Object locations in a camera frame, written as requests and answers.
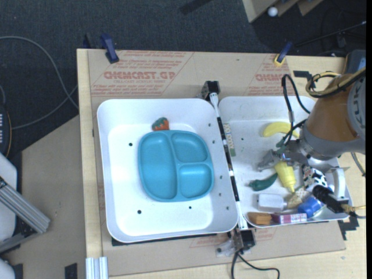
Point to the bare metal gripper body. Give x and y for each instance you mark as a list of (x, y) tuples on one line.
[(295, 151)]

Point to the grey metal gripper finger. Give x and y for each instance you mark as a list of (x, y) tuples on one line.
[(273, 155), (265, 164)]

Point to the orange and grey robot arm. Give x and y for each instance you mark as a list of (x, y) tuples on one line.
[(334, 121)]

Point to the green pepper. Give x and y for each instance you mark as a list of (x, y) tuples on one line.
[(263, 183)]

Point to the yellow squeeze bottle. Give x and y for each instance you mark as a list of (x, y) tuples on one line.
[(286, 174)]

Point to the yellow banana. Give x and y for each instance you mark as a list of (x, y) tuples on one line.
[(274, 128)]

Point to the black and white cow carton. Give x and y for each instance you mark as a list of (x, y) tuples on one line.
[(311, 176)]

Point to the colourful flat strip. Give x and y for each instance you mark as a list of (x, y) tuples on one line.
[(229, 139)]

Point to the thin black and white rod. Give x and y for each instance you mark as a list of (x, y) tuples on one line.
[(225, 144)]

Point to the white plastic tray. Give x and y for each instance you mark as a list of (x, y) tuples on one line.
[(122, 170), (247, 112)]

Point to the orange bread slice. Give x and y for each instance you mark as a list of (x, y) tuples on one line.
[(259, 218)]

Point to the blue bottle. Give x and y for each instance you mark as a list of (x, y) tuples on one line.
[(309, 206)]

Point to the pink and white carton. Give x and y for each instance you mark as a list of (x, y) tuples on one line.
[(289, 218)]

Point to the blue divided plate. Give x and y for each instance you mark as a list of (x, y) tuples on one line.
[(162, 167)]

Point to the red strawberry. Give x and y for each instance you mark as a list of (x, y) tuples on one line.
[(160, 124)]

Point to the brown cardboard board red print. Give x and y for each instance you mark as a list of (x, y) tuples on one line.
[(180, 74)]

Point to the black cylinder on white bracket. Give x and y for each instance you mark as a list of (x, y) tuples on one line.
[(325, 195)]

